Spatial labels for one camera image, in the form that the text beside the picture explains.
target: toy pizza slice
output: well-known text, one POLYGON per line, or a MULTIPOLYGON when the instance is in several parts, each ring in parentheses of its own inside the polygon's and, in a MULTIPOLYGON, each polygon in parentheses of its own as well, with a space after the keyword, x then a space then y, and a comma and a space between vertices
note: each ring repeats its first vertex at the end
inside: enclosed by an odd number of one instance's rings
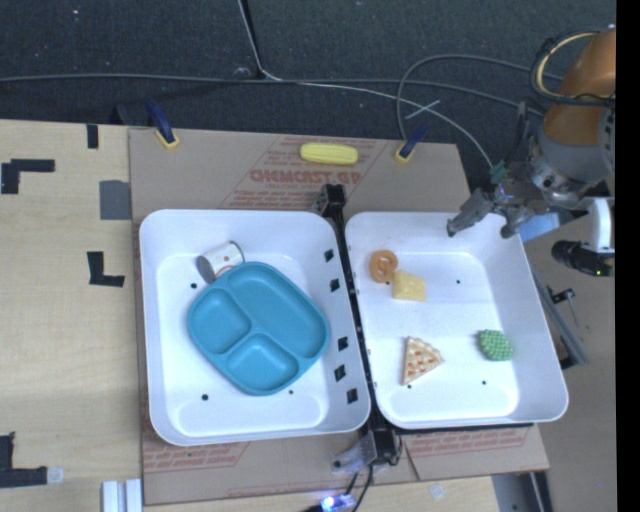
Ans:
POLYGON ((407 337, 404 349, 402 385, 409 384, 444 362, 440 351, 420 338, 407 337))

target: cardboard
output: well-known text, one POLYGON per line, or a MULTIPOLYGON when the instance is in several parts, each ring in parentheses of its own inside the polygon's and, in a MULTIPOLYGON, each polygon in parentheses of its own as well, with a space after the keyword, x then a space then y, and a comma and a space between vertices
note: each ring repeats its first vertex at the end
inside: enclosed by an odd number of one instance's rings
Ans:
MULTIPOLYGON (((155 434, 146 402, 140 223, 164 208, 313 210, 325 183, 345 186, 345 220, 375 210, 455 213, 469 195, 457 149, 421 143, 411 162, 400 165, 392 158, 398 141, 197 130, 178 135, 180 145, 167 150, 153 129, 129 132, 145 503, 343 489, 353 475, 332 471, 331 460, 358 441, 358 432, 197 448, 172 446, 155 434), (298 149, 306 142, 356 147, 358 163, 302 161, 298 149)), ((399 464, 376 473, 374 485, 548 467, 536 426, 469 432, 403 436, 399 464)))

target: green waffle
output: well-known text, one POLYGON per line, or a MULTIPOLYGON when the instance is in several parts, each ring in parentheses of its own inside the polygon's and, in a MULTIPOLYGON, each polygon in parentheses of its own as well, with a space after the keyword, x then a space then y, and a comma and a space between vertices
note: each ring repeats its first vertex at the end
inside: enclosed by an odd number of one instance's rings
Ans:
POLYGON ((513 348, 500 331, 485 330, 480 333, 480 350, 492 361, 509 361, 513 348))

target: blue clip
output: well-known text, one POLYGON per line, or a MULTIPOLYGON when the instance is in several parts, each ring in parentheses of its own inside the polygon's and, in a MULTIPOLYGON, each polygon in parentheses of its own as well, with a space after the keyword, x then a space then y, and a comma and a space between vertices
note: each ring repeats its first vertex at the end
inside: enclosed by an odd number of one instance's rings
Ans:
POLYGON ((425 124, 421 124, 411 134, 409 140, 407 140, 407 142, 405 142, 397 149, 397 151, 393 155, 393 159, 399 164, 408 163, 413 156, 413 149, 416 147, 416 144, 422 140, 422 137, 424 137, 425 133, 427 133, 427 126, 425 124))
POLYGON ((149 100, 145 103, 144 109, 153 120, 153 124, 156 125, 156 137, 158 137, 158 140, 165 148, 173 149, 180 144, 180 139, 178 139, 178 136, 173 133, 171 123, 169 123, 169 119, 160 105, 149 100))

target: blue divided plate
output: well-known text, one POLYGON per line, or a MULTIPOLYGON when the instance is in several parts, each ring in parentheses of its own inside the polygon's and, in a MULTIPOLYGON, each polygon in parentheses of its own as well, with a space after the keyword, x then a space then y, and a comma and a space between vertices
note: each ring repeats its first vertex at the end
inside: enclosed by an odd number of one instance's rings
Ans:
POLYGON ((245 262, 223 273, 193 302, 191 339, 231 382, 271 395, 298 380, 323 354, 324 314, 274 267, 245 262))

